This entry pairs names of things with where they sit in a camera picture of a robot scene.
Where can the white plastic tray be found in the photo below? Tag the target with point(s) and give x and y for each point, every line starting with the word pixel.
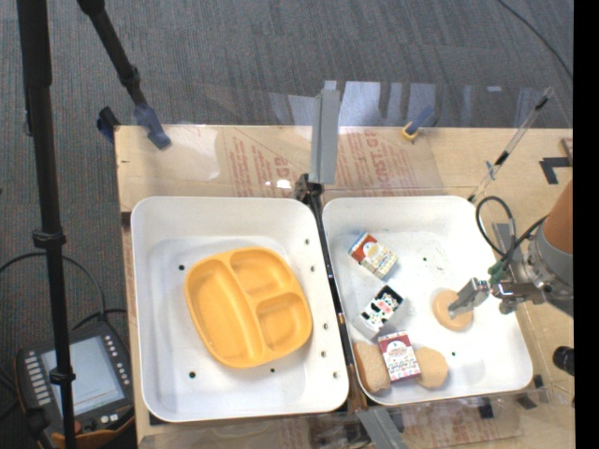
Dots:
pixel 491 358
pixel 164 325

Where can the pale board with red print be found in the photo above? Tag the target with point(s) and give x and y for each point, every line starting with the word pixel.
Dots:
pixel 196 176

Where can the black tripod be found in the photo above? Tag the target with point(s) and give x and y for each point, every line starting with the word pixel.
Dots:
pixel 43 157

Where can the round tan biscuit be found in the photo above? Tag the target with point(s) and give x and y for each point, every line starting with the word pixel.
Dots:
pixel 442 304

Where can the red and white packet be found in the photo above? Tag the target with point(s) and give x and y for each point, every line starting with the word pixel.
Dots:
pixel 398 356

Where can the red and white carton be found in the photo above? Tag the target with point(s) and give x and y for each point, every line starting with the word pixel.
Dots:
pixel 373 255

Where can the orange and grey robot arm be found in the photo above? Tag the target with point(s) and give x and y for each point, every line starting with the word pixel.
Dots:
pixel 561 222

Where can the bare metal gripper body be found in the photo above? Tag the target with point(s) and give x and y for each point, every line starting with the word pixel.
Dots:
pixel 519 292

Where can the tan oval bread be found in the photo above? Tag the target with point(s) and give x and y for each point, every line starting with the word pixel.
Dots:
pixel 433 367

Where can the black and white cow carton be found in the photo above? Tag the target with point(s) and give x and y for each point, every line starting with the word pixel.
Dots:
pixel 383 311

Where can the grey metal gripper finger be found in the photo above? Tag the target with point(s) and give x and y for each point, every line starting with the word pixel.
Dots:
pixel 479 290
pixel 459 306

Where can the tan bread slice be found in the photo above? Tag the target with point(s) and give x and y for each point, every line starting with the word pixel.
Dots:
pixel 370 367

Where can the yellow divided plate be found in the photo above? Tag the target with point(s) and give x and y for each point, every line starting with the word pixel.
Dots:
pixel 243 307

